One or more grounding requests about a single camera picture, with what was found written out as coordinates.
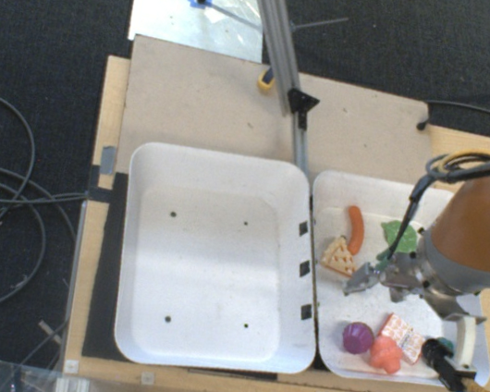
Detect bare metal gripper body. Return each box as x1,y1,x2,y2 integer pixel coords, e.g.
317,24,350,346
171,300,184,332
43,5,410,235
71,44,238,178
376,248,448,304

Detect white plastic tray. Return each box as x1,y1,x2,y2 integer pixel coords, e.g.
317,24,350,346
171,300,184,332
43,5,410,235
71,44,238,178
280,165,490,392
94,134,349,392

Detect yellow toy pizza slice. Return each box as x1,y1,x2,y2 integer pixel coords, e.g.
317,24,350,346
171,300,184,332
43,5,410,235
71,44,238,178
317,233,362,278

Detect orange and white packet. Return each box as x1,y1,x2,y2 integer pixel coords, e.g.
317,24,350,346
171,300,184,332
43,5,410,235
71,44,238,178
373,310,432,366

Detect green toy broccoli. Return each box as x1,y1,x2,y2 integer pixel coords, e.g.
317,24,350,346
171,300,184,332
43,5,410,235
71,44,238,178
374,216,425,269

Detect orange toy sausage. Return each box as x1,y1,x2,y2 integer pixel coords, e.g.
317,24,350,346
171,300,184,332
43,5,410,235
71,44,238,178
339,204,371,256

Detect thin black and white rod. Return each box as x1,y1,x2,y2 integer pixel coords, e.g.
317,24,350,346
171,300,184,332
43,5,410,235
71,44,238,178
282,187,346,345

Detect purple toy grapes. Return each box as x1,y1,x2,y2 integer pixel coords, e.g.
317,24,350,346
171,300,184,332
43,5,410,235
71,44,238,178
338,319,378,358

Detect orange pink toy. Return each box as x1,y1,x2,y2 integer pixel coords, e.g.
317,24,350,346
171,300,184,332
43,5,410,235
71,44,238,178
365,332,408,377

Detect black cylinder on white bracket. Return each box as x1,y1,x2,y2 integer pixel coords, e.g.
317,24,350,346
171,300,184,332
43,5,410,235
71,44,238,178
414,306,488,392

